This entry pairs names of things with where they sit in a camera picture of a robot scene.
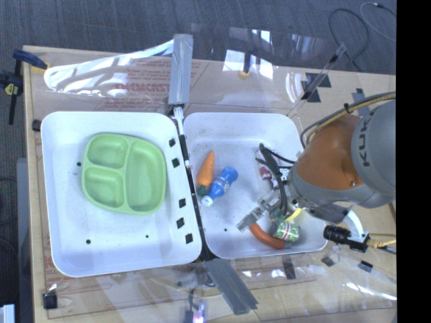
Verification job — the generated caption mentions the white plastic tray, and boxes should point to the white plastic tray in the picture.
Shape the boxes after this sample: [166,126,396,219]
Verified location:
[40,110,203,278]
[183,112,328,260]

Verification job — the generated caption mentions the blue bottle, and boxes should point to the blue bottle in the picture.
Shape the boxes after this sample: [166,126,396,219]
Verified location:
[201,166,239,207]

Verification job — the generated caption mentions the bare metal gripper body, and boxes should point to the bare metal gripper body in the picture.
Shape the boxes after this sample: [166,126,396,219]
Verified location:
[271,185,300,220]

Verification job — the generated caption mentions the orange carrot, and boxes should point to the orange carrot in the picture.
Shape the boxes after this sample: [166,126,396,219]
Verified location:
[197,151,216,196]

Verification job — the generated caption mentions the green divided plate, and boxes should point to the green divided plate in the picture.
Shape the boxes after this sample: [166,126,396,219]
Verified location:
[81,132,168,215]

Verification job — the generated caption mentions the red sausage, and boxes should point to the red sausage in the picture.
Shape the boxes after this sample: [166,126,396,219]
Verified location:
[248,222,287,250]

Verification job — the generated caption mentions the red and white packet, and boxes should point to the red and white packet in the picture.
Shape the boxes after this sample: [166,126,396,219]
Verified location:
[255,149,290,182]

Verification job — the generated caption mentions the green can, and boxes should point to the green can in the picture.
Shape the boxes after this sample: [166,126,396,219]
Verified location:
[272,220,301,242]

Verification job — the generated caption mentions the black cylinder on white bracket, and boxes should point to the black cylinder on white bracket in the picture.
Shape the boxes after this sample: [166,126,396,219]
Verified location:
[323,209,370,254]

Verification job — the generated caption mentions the brown cardboard board red print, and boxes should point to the brown cardboard board red print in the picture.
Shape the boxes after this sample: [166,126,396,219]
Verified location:
[28,50,397,319]

